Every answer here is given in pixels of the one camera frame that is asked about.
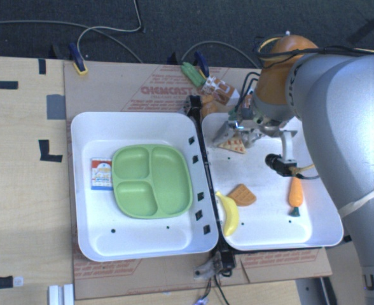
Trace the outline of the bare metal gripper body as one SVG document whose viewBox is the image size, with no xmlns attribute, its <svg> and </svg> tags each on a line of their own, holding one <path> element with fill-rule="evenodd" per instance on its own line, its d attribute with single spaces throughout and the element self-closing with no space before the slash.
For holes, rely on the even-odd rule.
<svg viewBox="0 0 374 305">
<path fill-rule="evenodd" d="M 236 134 L 240 139 L 240 134 L 242 132 L 258 132 L 261 134 L 261 138 L 281 138 L 284 132 L 289 132 L 289 134 L 294 137 L 298 130 L 287 130 L 287 121 L 277 121 L 265 117 L 254 117 L 252 119 L 241 119 L 237 121 Z"/>
</svg>

